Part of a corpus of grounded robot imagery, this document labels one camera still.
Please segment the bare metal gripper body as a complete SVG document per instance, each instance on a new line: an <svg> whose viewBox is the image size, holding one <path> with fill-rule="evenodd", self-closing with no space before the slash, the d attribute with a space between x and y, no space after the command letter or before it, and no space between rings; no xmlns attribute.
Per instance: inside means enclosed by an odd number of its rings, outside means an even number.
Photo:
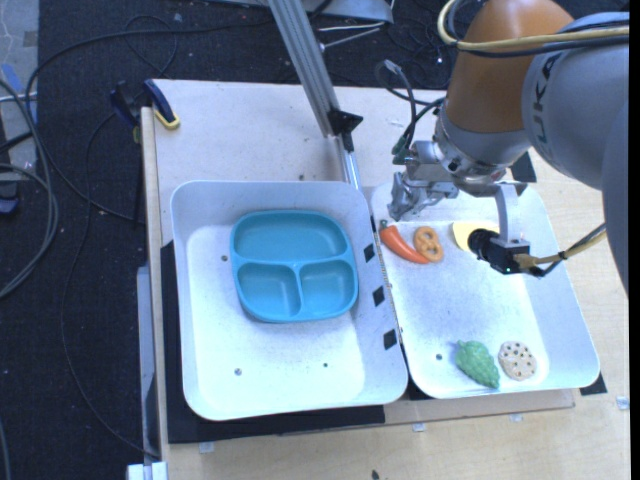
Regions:
<svg viewBox="0 0 640 480"><path fill-rule="evenodd" d="M484 196L505 175L504 165L473 159L448 142L417 141L405 156L403 177L410 189L428 182L452 182L459 191Z"/></svg>

